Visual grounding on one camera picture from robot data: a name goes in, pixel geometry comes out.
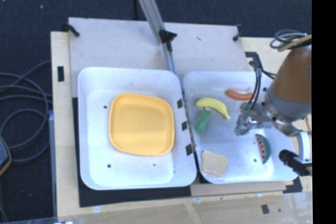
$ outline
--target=toy banana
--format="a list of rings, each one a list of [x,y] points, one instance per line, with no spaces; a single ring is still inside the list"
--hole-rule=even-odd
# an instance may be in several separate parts
[[[204,97],[196,102],[196,106],[203,107],[203,110],[194,125],[194,129],[200,133],[204,132],[210,118],[211,111],[207,108],[215,109],[224,115],[228,120],[230,119],[230,116],[227,113],[226,105],[218,99]]]

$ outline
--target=banana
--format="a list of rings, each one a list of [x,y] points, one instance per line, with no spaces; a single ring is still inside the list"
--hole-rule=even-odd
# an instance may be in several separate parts
[[[200,106],[203,108],[213,108],[219,113],[223,114],[228,120],[231,119],[231,117],[227,113],[226,105],[218,99],[212,97],[204,97],[196,102],[196,106]]]

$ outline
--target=yellow and black device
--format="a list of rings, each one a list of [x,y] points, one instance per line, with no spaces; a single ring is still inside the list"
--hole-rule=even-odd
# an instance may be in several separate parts
[[[2,176],[11,165],[12,157],[10,154],[5,140],[0,135],[0,176]]]

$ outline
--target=wooden table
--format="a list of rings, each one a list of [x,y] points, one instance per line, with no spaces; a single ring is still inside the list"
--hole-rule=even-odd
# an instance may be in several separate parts
[[[271,38],[240,38],[245,51],[258,52],[265,70],[277,72],[287,53],[279,53],[270,49],[269,42],[271,40]],[[279,203],[279,206],[280,204],[285,206],[286,204],[288,205],[288,199],[294,199],[294,196],[287,197],[282,194],[286,186],[291,185],[292,182],[229,184],[221,186],[195,182],[191,185],[191,197],[79,207],[68,33],[51,33],[51,59],[56,160],[55,205],[57,206],[57,216],[60,220],[82,218],[89,221],[92,218],[100,218],[100,221],[103,221],[112,217],[118,220],[116,223],[124,223],[123,221],[127,223],[126,220],[129,221],[132,218],[136,219],[137,223],[142,223],[143,219],[145,223],[145,216],[155,218],[157,215],[160,215],[161,223],[174,222],[172,221],[174,218],[179,219],[179,223],[187,223],[187,221],[189,221],[188,223],[190,221],[191,223],[218,222],[216,218],[217,220],[220,219],[220,212],[224,212],[225,208],[230,207],[231,202],[237,205],[237,210],[233,210],[230,213],[231,220],[233,220],[235,217],[239,217],[241,209],[246,209],[246,206],[250,207],[251,214],[254,214],[254,205],[260,202],[264,202],[264,204]],[[64,79],[61,81],[58,80],[58,67],[63,67],[64,69]],[[295,125],[303,130],[311,128],[311,122],[307,126],[307,123],[303,120],[296,122]],[[310,194],[312,191],[312,178],[301,178],[301,182],[304,193],[299,193],[295,199],[301,199],[303,203],[306,203],[309,207],[307,210],[309,211],[312,201],[312,195]],[[292,207],[293,217],[296,217],[299,207]],[[207,213],[210,208],[214,210],[212,215]],[[306,216],[309,217],[310,214],[311,212],[309,211],[306,213]]]

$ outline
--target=white tray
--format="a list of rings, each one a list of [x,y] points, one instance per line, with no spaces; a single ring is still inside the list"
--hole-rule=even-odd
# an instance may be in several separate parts
[[[207,174],[200,169],[203,177],[214,184],[287,181],[297,177],[292,169],[285,166],[279,159],[279,152],[283,149],[293,151],[291,139],[275,128],[251,129],[248,134],[237,136],[234,133],[236,122],[240,114],[242,101],[236,101],[226,96],[225,90],[233,89],[241,92],[253,92],[255,86],[254,72],[190,72],[183,78],[192,133],[196,147],[199,166],[202,166],[202,151],[209,150],[216,154],[225,155],[229,159],[224,176]],[[263,76],[261,88],[268,87],[271,80]],[[260,92],[258,102],[264,100],[265,93]],[[198,133],[193,126],[201,113],[201,108],[195,105],[202,97],[214,97],[224,102],[231,116],[225,120],[223,115],[211,112],[205,132]],[[266,137],[271,147],[271,156],[263,164],[255,135]]]
[[[108,137],[112,99],[123,92],[149,94],[173,108],[175,142],[172,150],[157,157],[136,156],[116,150]],[[80,174],[92,189],[181,187],[196,177],[193,154],[178,77],[166,70],[89,67],[78,76]]]

